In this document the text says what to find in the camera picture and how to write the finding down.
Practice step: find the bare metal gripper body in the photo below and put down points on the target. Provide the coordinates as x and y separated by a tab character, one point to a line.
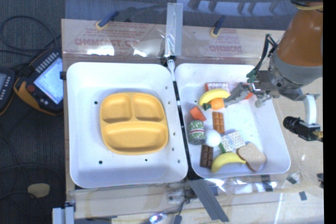
267	82

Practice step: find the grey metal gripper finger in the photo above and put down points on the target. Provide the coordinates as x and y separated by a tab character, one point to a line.
262	101
236	93

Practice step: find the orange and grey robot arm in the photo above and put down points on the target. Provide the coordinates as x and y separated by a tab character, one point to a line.
299	44

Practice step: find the small orange piece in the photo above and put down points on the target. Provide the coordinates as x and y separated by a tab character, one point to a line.
248	95

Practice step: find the red and white carton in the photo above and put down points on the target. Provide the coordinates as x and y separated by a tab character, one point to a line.
216	85

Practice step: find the orange carrot with green top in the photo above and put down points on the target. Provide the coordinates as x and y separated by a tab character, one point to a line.
216	103

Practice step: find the white plastic tray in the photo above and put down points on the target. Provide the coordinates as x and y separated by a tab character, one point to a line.
86	118
252	123

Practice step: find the yellow banana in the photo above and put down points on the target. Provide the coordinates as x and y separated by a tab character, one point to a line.
211	94
225	159

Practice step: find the orange biscuit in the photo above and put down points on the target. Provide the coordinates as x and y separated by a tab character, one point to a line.
218	122

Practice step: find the white patterned packet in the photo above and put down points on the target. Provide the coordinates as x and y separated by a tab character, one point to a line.
233	141

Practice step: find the white ball with green stem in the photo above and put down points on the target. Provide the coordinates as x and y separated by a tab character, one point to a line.
212	137

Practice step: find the green and white can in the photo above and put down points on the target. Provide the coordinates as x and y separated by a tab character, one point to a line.
196	132

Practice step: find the brown bread slice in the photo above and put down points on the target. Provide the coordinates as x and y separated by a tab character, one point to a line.
252	156

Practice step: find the brown chocolate bar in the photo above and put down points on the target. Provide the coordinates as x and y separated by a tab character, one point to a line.
206	156

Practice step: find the yellow divided plate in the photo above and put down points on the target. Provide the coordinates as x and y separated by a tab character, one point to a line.
134	133

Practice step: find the brown cardboard board, red print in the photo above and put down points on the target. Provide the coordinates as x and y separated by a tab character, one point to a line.
110	40

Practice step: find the black cylinder on white bracket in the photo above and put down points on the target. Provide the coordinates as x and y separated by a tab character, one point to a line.
302	127

